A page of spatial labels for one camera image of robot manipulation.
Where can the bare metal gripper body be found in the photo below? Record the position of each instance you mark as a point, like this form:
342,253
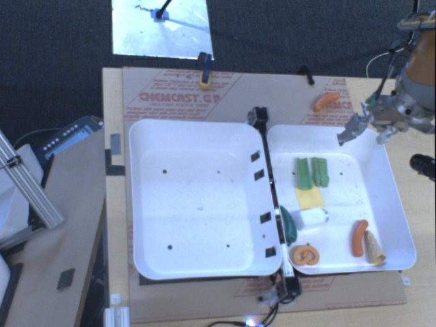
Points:
385,112

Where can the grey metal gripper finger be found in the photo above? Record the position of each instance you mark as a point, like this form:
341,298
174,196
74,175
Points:
387,134
352,128

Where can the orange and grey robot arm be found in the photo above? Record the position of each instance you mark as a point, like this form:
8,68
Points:
421,60

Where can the orange sausage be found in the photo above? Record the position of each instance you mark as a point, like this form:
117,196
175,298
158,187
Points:
326,101
359,238

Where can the green bean pod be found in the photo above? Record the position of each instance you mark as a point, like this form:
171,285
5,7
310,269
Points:
303,174
320,172

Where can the white plastic tray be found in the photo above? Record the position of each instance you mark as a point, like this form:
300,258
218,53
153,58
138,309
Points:
347,199
197,199

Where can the yellow cheese slice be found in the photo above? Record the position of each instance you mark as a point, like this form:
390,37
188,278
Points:
310,199

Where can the thin black and white rod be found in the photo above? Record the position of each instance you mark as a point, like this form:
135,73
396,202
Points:
270,175

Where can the white plastic bottle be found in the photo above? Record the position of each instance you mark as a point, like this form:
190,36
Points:
311,218

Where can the tan ice cream cone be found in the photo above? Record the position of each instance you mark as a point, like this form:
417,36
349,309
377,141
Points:
374,249

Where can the dark green pepper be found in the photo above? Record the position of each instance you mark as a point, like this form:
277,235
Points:
289,225

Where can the orange pretzel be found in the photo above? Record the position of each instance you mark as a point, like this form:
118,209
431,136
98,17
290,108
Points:
305,255

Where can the brown cardboard board red print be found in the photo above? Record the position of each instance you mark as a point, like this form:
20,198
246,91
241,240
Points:
190,301

